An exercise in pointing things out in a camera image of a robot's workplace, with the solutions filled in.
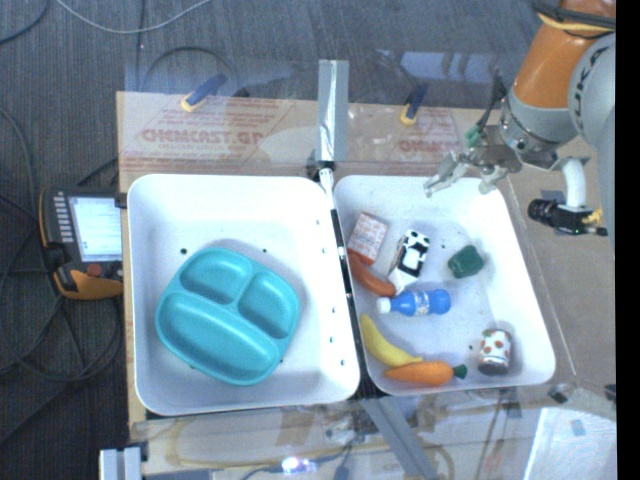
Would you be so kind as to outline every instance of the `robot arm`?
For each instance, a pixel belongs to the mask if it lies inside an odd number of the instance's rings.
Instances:
[[[613,244],[615,1],[562,0],[555,11],[544,6],[538,10],[544,23],[501,100],[500,123],[474,130],[467,150],[447,158],[425,183],[425,192],[430,196],[446,188],[469,166],[480,169],[481,192],[493,189],[498,180],[520,171],[523,164],[548,171],[562,169],[570,194],[559,210],[563,224],[553,224],[550,205],[538,204],[537,209],[530,209],[530,216],[540,217],[544,208],[546,220],[536,220],[573,234],[587,232],[589,227],[582,222],[591,210],[584,208],[582,165],[577,159],[561,160],[557,153],[563,144],[581,135],[599,153],[600,197]],[[583,16],[591,19],[573,21]]]

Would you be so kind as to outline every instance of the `blue bottle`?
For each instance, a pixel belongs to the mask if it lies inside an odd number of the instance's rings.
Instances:
[[[381,314],[397,311],[407,316],[443,315],[451,309],[451,297],[443,289],[405,291],[390,299],[380,297],[376,307]]]

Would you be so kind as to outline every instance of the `white tray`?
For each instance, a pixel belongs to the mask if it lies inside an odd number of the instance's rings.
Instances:
[[[161,415],[332,403],[357,389],[353,341],[326,196],[295,177],[154,174],[128,193],[135,386]],[[160,341],[154,312],[165,287],[206,246],[228,247],[285,278],[300,321],[264,381],[232,386],[191,368]]]
[[[369,313],[389,341],[425,359],[443,359],[452,366],[465,364],[467,377],[441,387],[424,387],[387,379],[386,368],[366,353],[367,369],[375,384],[391,395],[419,395],[442,391],[541,384],[556,367],[555,354],[520,251],[504,198],[499,191],[482,195],[478,179],[461,179],[427,198],[423,178],[347,176],[335,189],[336,205],[345,240],[360,212],[372,214],[389,226],[373,265],[386,277],[397,241],[408,229],[431,240],[420,279],[410,288],[445,288],[452,299],[444,315],[407,317],[377,315],[376,296],[353,282],[359,314]],[[479,273],[456,279],[449,258],[466,245],[485,257]],[[509,372],[487,376],[478,371],[483,330],[500,327],[514,339]]]

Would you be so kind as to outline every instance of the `teal plate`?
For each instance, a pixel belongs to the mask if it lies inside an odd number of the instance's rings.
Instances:
[[[264,265],[209,247],[189,258],[160,297],[162,343],[197,370],[236,386],[280,363],[300,318],[296,292]]]

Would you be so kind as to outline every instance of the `white bottle cap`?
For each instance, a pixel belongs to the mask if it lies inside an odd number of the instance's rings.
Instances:
[[[388,313],[391,311],[391,301],[387,297],[380,297],[376,301],[376,308],[378,313]]]

